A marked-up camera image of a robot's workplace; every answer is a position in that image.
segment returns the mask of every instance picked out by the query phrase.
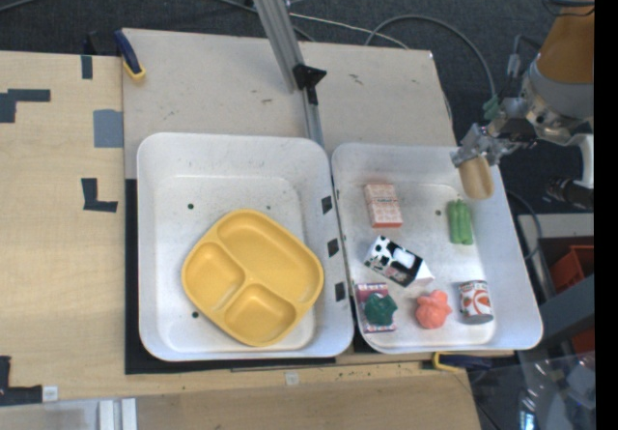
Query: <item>cow print carton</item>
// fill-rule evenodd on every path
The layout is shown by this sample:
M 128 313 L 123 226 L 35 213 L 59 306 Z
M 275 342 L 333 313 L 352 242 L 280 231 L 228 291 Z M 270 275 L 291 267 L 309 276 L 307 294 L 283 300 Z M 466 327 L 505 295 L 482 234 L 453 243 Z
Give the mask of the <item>cow print carton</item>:
M 404 287 L 412 282 L 424 286 L 435 279 L 423 258 L 384 236 L 374 241 L 364 264 Z

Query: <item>wooden surface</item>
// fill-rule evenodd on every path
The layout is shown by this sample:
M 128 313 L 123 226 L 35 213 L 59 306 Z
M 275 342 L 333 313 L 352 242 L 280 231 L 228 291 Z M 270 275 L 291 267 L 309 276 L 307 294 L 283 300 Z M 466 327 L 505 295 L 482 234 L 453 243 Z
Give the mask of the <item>wooden surface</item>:
M 284 368 L 125 375 L 124 151 L 95 148 L 93 133 L 95 110 L 123 110 L 123 73 L 118 58 L 94 57 L 93 65 L 93 79 L 82 79 L 79 56 L 0 52 L 0 93 L 51 92 L 49 103 L 19 102 L 15 123 L 0 124 L 0 355 L 12 357 L 11 386 L 55 386 L 63 400 L 286 388 Z M 97 178 L 98 199 L 117 201 L 117 212 L 83 210 L 82 178 Z M 459 428 L 477 428 L 465 377 L 420 370 L 426 357 L 346 353 L 335 365 L 294 368 L 293 378 L 314 399 L 311 387 L 321 385 L 352 384 L 362 395 L 421 384 L 434 413 L 455 401 L 467 408 L 469 425 Z M 377 385 L 363 388 L 368 382 Z

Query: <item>yellow plate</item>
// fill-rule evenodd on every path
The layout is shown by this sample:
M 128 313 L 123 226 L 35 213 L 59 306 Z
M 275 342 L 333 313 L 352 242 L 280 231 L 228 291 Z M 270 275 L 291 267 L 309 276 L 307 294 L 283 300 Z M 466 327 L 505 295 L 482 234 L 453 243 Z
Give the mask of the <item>yellow plate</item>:
M 267 215 L 223 216 L 189 252 L 183 288 L 215 324 L 249 346 L 285 337 L 323 287 L 316 255 Z

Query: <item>black clamp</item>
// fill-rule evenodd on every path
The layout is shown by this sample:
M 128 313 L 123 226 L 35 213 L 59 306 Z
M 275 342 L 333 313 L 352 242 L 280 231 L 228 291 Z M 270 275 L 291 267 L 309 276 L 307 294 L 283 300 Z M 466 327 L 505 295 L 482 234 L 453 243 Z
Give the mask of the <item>black clamp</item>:
M 42 402 L 42 386 L 9 387 L 11 357 L 0 357 L 0 406 L 38 404 Z
M 316 85 L 326 76 L 326 71 L 312 68 L 304 64 L 297 64 L 292 70 L 296 80 L 296 86 L 300 90 L 307 90 L 309 103 L 318 105 L 318 94 L 316 93 Z

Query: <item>red and white can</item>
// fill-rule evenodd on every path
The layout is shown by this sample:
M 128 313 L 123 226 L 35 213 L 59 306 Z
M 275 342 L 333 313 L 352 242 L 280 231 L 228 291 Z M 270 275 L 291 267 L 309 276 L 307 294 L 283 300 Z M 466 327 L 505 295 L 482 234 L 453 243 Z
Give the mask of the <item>red and white can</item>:
M 493 320 L 492 302 L 485 280 L 468 280 L 460 284 L 460 306 L 469 324 L 485 324 Z

